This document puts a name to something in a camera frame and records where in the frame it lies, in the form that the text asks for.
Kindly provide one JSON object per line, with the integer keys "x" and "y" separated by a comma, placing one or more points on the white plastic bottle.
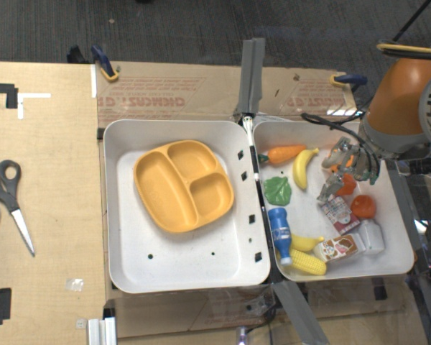
{"x": 373, "y": 236}

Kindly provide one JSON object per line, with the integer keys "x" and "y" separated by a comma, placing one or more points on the brown cardboard board red print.
{"x": 208, "y": 92}

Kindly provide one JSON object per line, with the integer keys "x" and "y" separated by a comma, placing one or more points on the yellow corn cob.
{"x": 309, "y": 262}

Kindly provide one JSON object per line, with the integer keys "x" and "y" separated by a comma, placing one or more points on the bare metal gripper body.
{"x": 366, "y": 165}

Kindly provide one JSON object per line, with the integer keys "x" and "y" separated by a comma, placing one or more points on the thin black and white rod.
{"x": 258, "y": 182}

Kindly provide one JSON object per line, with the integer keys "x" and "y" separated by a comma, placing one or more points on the green lettuce leaf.
{"x": 277, "y": 192}

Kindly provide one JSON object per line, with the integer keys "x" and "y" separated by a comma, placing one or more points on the orange round fruit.
{"x": 363, "y": 207}

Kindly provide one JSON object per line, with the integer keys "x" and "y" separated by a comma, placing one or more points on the brown and white carton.
{"x": 339, "y": 248}

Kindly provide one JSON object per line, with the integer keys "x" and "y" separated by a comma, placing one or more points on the small yellow banana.
{"x": 303, "y": 243}

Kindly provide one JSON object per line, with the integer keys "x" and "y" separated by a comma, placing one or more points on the large yellow banana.
{"x": 300, "y": 167}

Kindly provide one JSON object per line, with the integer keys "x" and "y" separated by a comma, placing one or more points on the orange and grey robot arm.
{"x": 398, "y": 99}

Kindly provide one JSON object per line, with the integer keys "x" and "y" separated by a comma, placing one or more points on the white plastic tray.
{"x": 186, "y": 261}
{"x": 309, "y": 214}

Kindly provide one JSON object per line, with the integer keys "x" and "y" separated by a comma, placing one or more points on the orange carrot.
{"x": 285, "y": 153}

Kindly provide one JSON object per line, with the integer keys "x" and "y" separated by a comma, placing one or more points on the red-orange toy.
{"x": 348, "y": 187}

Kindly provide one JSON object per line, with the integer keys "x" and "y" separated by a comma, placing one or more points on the blue bottle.
{"x": 280, "y": 232}

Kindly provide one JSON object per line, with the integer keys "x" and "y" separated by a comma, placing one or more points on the orange divided plate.
{"x": 172, "y": 189}

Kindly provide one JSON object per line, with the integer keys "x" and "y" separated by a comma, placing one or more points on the grey scissors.
{"x": 10, "y": 196}

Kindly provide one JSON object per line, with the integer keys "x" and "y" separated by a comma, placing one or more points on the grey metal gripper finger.
{"x": 339, "y": 151}
{"x": 331, "y": 186}

